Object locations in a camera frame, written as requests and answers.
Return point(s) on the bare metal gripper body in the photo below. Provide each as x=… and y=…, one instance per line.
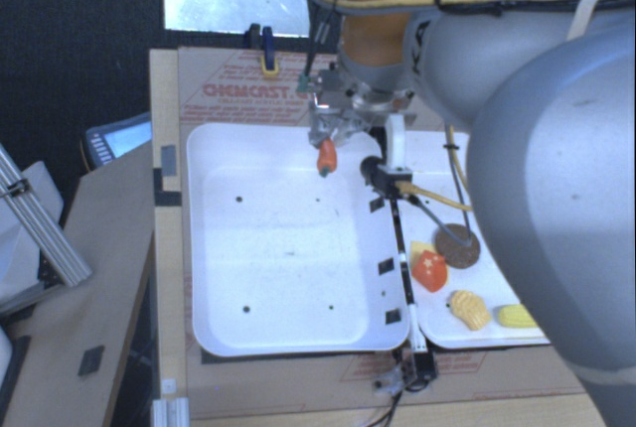
x=343, y=99

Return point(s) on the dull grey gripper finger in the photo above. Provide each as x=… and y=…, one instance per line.
x=348, y=129
x=319, y=131

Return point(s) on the pale yellow wedge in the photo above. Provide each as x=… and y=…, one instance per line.
x=421, y=248

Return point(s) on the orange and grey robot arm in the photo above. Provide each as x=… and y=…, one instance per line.
x=546, y=142

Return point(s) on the yellow corn cob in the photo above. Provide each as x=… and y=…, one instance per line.
x=516, y=316

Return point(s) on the red pizza slice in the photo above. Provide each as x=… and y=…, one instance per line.
x=431, y=272

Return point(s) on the yellow ridged bread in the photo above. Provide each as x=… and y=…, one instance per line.
x=469, y=310

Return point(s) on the orange carrot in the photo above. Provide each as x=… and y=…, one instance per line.
x=327, y=159

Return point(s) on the black cylinder on white bracket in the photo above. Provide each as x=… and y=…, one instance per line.
x=395, y=177

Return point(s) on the thin black and white rod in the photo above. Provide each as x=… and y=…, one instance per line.
x=405, y=266

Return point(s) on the white plastic tray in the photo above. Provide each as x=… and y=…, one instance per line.
x=288, y=256
x=447, y=321

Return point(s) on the brown cardboard board red print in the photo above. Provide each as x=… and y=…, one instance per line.
x=278, y=87

